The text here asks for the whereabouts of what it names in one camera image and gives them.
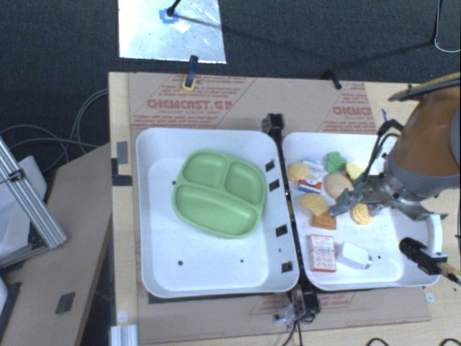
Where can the orange and white carton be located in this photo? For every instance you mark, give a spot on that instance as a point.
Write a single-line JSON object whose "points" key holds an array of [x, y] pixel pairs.
{"points": [[322, 253]]}

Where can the white bottle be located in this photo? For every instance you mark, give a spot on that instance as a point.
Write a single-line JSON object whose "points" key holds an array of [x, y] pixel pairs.
{"points": [[353, 255]]}

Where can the yellow toy food piece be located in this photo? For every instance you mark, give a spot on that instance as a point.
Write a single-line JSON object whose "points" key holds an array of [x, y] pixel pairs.
{"points": [[354, 170]]}

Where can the beige bread bun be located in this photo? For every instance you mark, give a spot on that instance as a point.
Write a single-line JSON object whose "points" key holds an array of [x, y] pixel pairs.
{"points": [[336, 185]]}

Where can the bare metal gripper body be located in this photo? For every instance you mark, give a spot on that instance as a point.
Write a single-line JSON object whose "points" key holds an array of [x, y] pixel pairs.
{"points": [[380, 191]]}

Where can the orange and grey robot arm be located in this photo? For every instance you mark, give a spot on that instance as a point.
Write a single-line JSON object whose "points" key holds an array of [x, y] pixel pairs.
{"points": [[426, 142]]}

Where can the black cylinder on white bracket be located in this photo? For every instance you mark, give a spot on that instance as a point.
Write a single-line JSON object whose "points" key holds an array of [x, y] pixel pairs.
{"points": [[419, 252]]}

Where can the white plastic tray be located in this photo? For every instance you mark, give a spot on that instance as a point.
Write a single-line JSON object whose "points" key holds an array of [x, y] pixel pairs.
{"points": [[201, 265], [374, 236]]}

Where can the yellow round dotted biscuit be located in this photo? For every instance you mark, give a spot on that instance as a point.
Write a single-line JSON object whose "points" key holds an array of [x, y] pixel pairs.
{"points": [[361, 215]]}

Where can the orange waffle biscuit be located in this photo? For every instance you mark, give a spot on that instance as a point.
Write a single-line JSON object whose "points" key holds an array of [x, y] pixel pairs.
{"points": [[323, 222]]}

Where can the yellow ridged toy food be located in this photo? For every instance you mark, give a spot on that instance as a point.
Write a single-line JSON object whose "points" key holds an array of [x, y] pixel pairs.
{"points": [[314, 204]]}

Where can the green divided plate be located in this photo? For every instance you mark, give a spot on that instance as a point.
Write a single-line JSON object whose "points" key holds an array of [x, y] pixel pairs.
{"points": [[216, 197]]}

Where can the white blue red carton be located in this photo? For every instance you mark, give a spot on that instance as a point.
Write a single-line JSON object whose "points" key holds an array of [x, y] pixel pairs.
{"points": [[310, 178]]}

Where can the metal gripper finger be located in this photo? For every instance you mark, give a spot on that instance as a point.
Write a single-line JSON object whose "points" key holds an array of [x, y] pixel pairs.
{"points": [[375, 210], [344, 203]]}

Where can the brown cardboard board red print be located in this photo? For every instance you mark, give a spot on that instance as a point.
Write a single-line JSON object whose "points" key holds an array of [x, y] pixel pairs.
{"points": [[223, 96]]}

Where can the green broccoli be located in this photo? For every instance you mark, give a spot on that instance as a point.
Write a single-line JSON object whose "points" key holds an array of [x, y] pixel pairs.
{"points": [[335, 161]]}

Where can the thin black rod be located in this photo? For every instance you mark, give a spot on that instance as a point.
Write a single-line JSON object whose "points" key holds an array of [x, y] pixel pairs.
{"points": [[292, 222]]}

